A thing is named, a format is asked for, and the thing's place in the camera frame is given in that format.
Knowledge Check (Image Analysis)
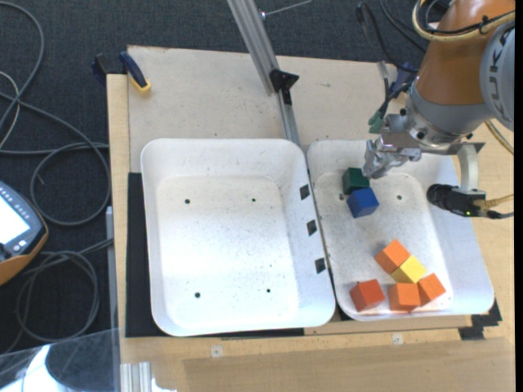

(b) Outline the blue cube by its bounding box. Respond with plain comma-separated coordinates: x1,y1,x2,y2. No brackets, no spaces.
346,187,380,219

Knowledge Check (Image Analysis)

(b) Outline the red-orange cube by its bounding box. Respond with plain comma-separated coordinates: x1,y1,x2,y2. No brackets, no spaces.
349,278,387,313

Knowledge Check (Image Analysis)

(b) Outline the orange cube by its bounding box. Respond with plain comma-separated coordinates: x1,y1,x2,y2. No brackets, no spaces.
387,282,422,312
417,272,447,305
374,238,411,274

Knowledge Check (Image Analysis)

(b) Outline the white plastic tray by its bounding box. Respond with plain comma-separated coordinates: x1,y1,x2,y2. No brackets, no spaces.
140,137,337,337
306,139,496,323

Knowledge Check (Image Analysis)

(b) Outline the pale flat board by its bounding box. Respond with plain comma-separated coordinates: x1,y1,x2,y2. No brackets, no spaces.
127,45,498,336

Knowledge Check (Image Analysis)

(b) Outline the black cylinder on white bracket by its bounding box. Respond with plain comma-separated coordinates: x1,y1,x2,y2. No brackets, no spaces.
426,141,488,219

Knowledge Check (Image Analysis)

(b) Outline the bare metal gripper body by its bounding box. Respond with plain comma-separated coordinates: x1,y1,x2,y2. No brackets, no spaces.
377,111,472,162

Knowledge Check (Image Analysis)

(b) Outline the green cube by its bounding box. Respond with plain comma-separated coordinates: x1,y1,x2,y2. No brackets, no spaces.
341,167,371,196

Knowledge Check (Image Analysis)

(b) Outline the yellow cube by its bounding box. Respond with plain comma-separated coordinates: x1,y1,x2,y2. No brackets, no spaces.
390,255,428,284

